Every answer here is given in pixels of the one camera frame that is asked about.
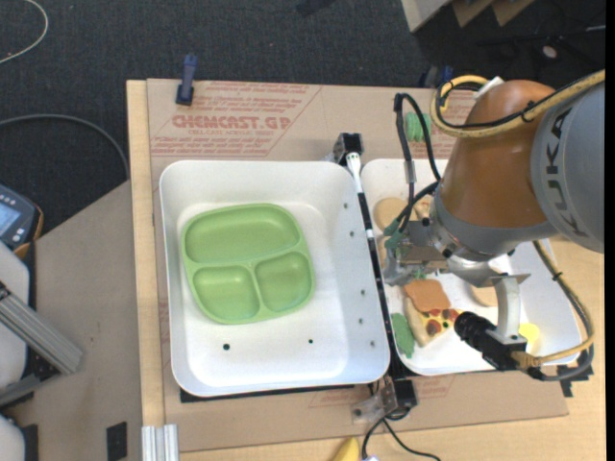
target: wooden table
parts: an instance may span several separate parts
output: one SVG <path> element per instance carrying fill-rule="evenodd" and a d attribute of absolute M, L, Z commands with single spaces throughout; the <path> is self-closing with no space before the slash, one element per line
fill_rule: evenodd
<path fill-rule="evenodd" d="M 135 230 L 136 298 L 144 425 L 162 426 L 165 420 L 160 328 L 156 278 L 155 235 L 150 171 L 147 84 L 128 81 L 129 139 L 132 169 Z M 573 383 L 574 396 L 567 400 L 570 415 L 522 422 L 427 429 L 400 433 L 413 449 L 432 452 L 443 460 L 498 459 L 578 460 L 606 459 L 604 370 L 604 277 L 603 255 L 562 239 L 553 239 L 560 268 L 589 308 L 596 324 L 596 358 L 590 380 Z M 328 460 L 343 439 L 285 443 L 241 449 L 182 453 L 183 460 L 217 461 Z M 388 435 L 375 435 L 369 452 L 381 461 L 409 459 Z"/>

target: yellow toy piece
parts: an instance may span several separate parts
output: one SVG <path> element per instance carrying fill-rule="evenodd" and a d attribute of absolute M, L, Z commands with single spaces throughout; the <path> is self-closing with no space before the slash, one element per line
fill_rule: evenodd
<path fill-rule="evenodd" d="M 359 459 L 358 440 L 356 437 L 349 437 L 332 461 L 358 461 Z"/>
<path fill-rule="evenodd" d="M 522 323 L 519 326 L 519 334 L 528 340 L 528 352 L 532 353 L 540 338 L 540 328 L 534 323 Z"/>

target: black clamp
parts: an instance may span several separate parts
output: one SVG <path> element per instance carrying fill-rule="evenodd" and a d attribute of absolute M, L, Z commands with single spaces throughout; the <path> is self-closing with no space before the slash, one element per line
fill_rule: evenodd
<path fill-rule="evenodd" d="M 182 83 L 177 88 L 177 97 L 175 102 L 182 106 L 191 106 L 192 97 L 194 96 L 194 73 L 196 71 L 196 55 L 188 54 L 184 58 L 184 71 L 182 73 Z"/>
<path fill-rule="evenodd" d="M 489 331 L 496 327 L 488 319 L 465 311 L 455 320 L 455 332 L 461 341 L 482 353 L 482 358 L 498 371 L 515 371 L 518 369 L 517 361 L 512 358 L 513 352 L 524 352 L 527 341 L 519 340 L 516 343 L 504 343 L 498 340 Z"/>
<path fill-rule="evenodd" d="M 346 156 L 351 152 L 361 155 L 363 153 L 363 140 L 361 133 L 340 133 L 333 145 L 333 161 L 346 166 Z"/>

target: blue clamp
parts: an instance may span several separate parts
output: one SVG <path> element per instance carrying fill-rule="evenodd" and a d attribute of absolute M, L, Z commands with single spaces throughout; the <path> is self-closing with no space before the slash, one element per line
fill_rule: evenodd
<path fill-rule="evenodd" d="M 177 97 L 175 102 L 184 106 L 192 105 L 192 97 L 194 95 L 194 72 L 196 71 L 196 55 L 186 55 L 184 58 L 184 72 L 182 73 L 182 83 L 177 88 Z"/>
<path fill-rule="evenodd" d="M 421 74 L 419 79 L 419 87 L 436 88 L 453 79 L 454 70 L 449 65 L 442 67 L 431 65 L 430 68 Z"/>

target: cardboard sheet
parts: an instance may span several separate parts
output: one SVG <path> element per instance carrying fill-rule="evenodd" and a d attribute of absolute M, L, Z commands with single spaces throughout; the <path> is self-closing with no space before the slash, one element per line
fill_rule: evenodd
<path fill-rule="evenodd" d="M 164 409 L 177 424 L 182 451 L 256 446 L 361 435 L 351 406 L 369 396 L 365 385 L 251 398 L 182 402 L 170 365 L 168 303 L 159 178 L 170 163 L 185 158 L 327 159 L 340 133 L 361 133 L 364 163 L 402 155 L 393 100 L 406 92 L 423 113 L 432 91 L 391 87 L 280 85 L 202 81 L 191 107 L 175 104 L 179 81 L 147 81 Z M 471 93 L 452 97 L 446 118 L 461 123 L 473 104 Z M 406 105 L 405 113 L 413 111 Z M 448 158 L 454 140 L 432 132 L 437 158 Z M 426 158 L 423 144 L 410 145 Z M 477 373 L 416 377 L 419 406 L 399 430 L 475 425 L 567 414 L 561 388 L 521 373 Z"/>

